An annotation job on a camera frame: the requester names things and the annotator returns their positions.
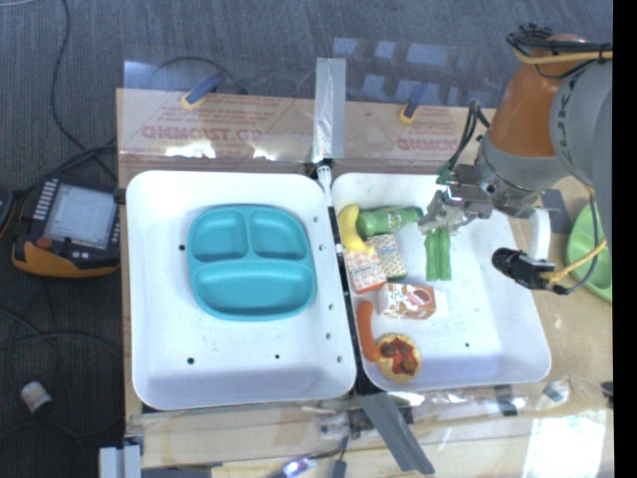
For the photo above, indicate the brown and white carton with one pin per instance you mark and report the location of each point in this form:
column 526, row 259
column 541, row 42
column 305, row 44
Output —
column 413, row 303

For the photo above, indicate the yellow banana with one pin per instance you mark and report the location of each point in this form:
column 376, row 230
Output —
column 348, row 227

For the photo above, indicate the small grey can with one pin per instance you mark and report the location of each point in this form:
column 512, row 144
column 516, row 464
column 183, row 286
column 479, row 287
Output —
column 36, row 396

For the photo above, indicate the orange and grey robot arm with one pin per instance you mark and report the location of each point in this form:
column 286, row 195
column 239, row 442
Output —
column 527, row 117

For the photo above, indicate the orange patterned white packet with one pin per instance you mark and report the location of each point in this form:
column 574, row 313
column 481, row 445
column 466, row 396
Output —
column 390, row 259

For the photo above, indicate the pizza slice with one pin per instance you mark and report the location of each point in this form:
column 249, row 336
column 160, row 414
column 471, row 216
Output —
column 399, row 359

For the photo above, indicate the green bottle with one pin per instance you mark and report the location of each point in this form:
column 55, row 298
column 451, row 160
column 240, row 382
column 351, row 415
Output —
column 383, row 221

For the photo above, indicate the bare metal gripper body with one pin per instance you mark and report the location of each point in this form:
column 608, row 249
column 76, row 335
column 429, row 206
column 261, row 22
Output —
column 468, row 192

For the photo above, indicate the brown cardboard board red print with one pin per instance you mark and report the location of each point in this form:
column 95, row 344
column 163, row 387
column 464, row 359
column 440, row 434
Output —
column 224, row 132

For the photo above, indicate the orange sausage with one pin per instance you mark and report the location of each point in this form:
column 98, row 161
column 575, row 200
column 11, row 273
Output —
column 367, row 331

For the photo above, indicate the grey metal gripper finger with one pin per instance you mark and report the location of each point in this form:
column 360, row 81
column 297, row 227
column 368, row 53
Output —
column 430, row 214
column 455, row 222

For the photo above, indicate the green divided plate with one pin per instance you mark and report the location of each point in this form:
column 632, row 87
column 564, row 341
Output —
column 584, row 247

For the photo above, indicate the black cylinder on white bracket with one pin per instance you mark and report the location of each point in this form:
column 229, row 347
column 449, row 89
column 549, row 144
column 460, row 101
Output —
column 522, row 267

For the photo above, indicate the blue divided plate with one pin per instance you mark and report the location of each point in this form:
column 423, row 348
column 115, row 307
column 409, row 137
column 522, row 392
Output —
column 251, row 272

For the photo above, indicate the white plastic tray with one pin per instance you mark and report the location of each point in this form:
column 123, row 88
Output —
column 488, row 326
column 239, row 361

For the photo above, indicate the orange and white carton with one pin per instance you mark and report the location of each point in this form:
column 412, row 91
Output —
column 364, row 272

